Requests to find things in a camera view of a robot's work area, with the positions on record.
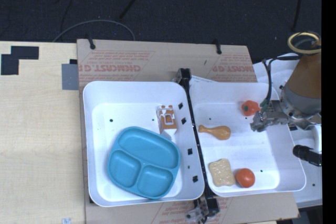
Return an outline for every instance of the red tomato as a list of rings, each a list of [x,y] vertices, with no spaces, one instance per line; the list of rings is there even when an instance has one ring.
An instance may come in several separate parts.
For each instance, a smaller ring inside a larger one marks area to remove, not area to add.
[[[256,181],[254,173],[248,168],[242,168],[236,173],[237,182],[244,188],[253,186]]]

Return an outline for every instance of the toy bread slice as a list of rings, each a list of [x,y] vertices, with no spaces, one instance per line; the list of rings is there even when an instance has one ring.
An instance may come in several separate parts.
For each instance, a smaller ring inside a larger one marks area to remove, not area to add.
[[[236,183],[234,174],[231,171],[231,165],[228,159],[220,159],[209,164],[209,170],[215,186],[232,186]]]

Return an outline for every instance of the blue plate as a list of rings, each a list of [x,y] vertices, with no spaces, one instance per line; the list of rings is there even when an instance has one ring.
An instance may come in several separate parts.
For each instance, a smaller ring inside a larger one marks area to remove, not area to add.
[[[140,127],[128,127],[117,137],[107,171],[117,186],[140,196],[159,199],[172,188],[181,153],[172,141]]]

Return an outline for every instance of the wooden spoon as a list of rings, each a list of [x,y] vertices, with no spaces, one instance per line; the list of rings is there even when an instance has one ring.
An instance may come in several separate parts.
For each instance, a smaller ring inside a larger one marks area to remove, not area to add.
[[[217,137],[219,140],[227,140],[231,136],[231,129],[228,126],[218,126],[207,128],[204,125],[198,127],[200,133],[209,133]]]

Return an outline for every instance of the yellow cable loop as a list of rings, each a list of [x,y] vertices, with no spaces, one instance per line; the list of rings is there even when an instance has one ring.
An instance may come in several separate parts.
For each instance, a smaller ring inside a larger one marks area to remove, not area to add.
[[[316,40],[316,42],[320,42],[320,38],[312,33],[307,33],[307,32],[301,32],[301,33],[295,33],[293,35],[291,35],[288,40],[287,40],[287,45],[289,48],[291,48],[293,51],[299,53],[299,54],[318,54],[321,52],[321,48],[320,49],[314,49],[314,50],[303,50],[303,49],[298,49],[296,48],[293,44],[292,44],[292,39],[298,36],[309,36],[312,37]]]

